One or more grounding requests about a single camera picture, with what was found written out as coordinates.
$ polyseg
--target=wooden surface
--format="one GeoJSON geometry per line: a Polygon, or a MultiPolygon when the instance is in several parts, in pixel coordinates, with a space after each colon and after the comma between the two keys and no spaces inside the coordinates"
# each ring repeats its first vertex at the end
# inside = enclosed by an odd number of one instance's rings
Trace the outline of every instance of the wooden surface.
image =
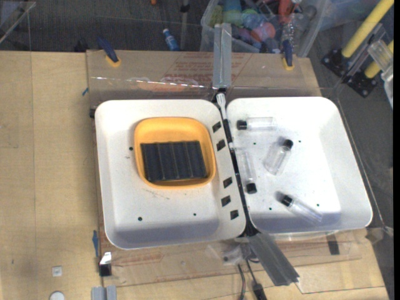
{"type": "MultiPolygon", "coordinates": [[[[103,282],[92,242],[98,203],[85,55],[0,52],[0,63],[0,299],[48,299],[56,290],[90,299],[103,282]],[[52,276],[54,266],[62,276],[52,276]]],[[[309,60],[299,63],[316,81],[309,60]]],[[[356,234],[360,259],[298,267],[300,283],[267,287],[268,299],[387,299],[364,235],[356,234]]],[[[228,300],[240,285],[229,274],[119,287],[117,298],[228,300]]]]}

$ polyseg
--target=blue plastic bottle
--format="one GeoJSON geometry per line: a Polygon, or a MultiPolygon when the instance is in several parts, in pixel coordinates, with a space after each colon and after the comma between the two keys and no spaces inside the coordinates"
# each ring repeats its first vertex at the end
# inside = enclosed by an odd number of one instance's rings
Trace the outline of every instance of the blue plastic bottle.
{"type": "Polygon", "coordinates": [[[167,43],[169,50],[171,51],[181,50],[181,48],[178,45],[178,42],[175,40],[175,37],[169,32],[169,29],[162,30],[162,33],[165,36],[165,42],[167,43]]]}

